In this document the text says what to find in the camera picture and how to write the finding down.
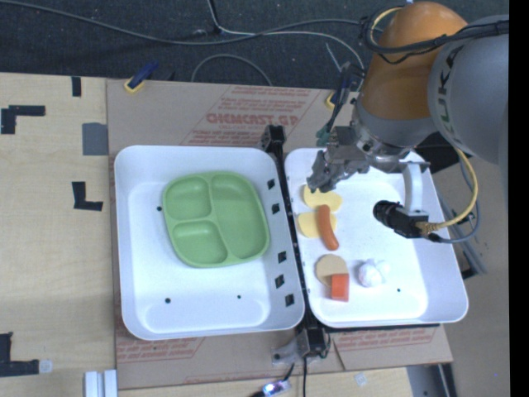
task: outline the white tray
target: white tray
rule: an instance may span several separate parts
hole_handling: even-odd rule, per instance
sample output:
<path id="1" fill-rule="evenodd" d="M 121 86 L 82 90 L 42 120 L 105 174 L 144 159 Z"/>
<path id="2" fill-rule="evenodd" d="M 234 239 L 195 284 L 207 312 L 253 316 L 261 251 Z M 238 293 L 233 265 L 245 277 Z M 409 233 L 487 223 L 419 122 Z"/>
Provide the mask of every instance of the white tray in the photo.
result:
<path id="1" fill-rule="evenodd" d="M 318 149 L 299 149 L 285 161 L 294 216 L 310 211 L 301 195 Z M 411 154 L 410 160 L 422 160 Z M 423 209 L 433 222 L 444 220 L 439 199 L 427 170 L 422 175 Z M 407 239 L 385 227 L 373 216 L 379 200 L 404 202 L 401 174 L 385 174 L 371 168 L 337 184 L 343 204 L 338 212 L 337 251 L 328 251 L 319 238 L 298 232 L 299 250 L 314 315 L 333 328 L 450 323 L 463 318 L 468 308 L 465 286 L 452 245 Z M 448 237 L 446 232 L 440 235 Z M 328 288 L 316 277 L 314 266 L 323 255 L 343 257 L 350 272 L 348 303 L 328 297 Z M 357 280 L 358 267 L 368 259 L 385 260 L 391 266 L 388 281 L 366 288 Z"/>
<path id="2" fill-rule="evenodd" d="M 303 294 L 278 173 L 268 154 L 251 148 L 131 146 L 120 151 L 114 168 L 122 316 L 130 332 L 161 340 L 290 329 L 300 322 Z M 255 186 L 270 232 L 262 257 L 193 268 L 174 253 L 158 210 L 163 189 L 180 176 L 212 170 L 244 175 Z"/>

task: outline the green plate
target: green plate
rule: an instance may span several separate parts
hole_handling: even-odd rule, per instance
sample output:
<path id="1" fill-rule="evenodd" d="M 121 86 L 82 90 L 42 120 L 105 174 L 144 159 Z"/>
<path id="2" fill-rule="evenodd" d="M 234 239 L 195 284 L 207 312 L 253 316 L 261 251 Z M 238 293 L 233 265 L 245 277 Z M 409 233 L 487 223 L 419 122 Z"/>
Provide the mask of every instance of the green plate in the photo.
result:
<path id="1" fill-rule="evenodd" d="M 165 223 L 178 257 L 194 267 L 254 260 L 269 246 L 265 211 L 254 186 L 232 172 L 171 181 L 164 190 Z"/>

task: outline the cardboard box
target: cardboard box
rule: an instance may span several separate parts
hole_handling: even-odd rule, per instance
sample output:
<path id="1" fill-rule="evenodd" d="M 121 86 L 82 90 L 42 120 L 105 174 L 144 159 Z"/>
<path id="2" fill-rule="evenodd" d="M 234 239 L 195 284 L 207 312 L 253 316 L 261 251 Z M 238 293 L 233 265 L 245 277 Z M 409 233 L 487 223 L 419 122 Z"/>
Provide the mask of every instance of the cardboard box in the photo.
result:
<path id="1" fill-rule="evenodd" d="M 112 211 L 116 353 L 121 390 L 225 380 L 282 377 L 274 349 L 295 331 L 197 337 L 147 342 L 133 337 L 121 318 L 113 161 L 132 145 L 260 146 L 268 124 L 283 125 L 285 153 L 314 147 L 315 133 L 328 121 L 328 90 L 188 84 L 149 81 L 135 94 L 122 80 L 107 81 L 107 121 Z M 350 108 L 336 125 L 346 125 Z M 316 358 L 310 373 L 450 362 L 442 326 L 366 329 L 332 334 L 327 358 Z M 298 366 L 294 374 L 301 374 Z"/>

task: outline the orange sausage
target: orange sausage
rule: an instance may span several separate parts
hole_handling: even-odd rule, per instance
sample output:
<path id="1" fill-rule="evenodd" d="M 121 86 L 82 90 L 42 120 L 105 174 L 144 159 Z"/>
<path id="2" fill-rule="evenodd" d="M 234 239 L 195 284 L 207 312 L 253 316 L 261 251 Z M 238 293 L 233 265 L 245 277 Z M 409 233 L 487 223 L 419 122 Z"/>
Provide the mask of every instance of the orange sausage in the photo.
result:
<path id="1" fill-rule="evenodd" d="M 331 226 L 331 208 L 322 204 L 318 206 L 316 212 L 317 229 L 322 236 L 323 243 L 328 250 L 336 250 L 339 246 L 338 240 L 332 231 Z"/>
<path id="2" fill-rule="evenodd" d="M 349 274 L 331 276 L 331 299 L 349 301 Z"/>

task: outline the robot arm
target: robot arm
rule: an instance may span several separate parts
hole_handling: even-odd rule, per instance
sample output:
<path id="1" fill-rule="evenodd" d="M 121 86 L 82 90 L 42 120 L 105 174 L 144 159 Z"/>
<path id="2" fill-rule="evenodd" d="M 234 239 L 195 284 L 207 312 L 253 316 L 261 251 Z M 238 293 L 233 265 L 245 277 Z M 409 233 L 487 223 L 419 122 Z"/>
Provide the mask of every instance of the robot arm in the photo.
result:
<path id="1" fill-rule="evenodd" d="M 393 12 L 374 43 L 374 25 Z M 312 190 L 332 190 L 370 166 L 403 172 L 402 159 L 433 132 L 461 155 L 505 161 L 506 172 L 508 16 L 467 25 L 440 4 L 416 2 L 375 14 L 364 36 L 376 54 L 350 125 L 334 127 L 317 153 L 307 178 Z"/>

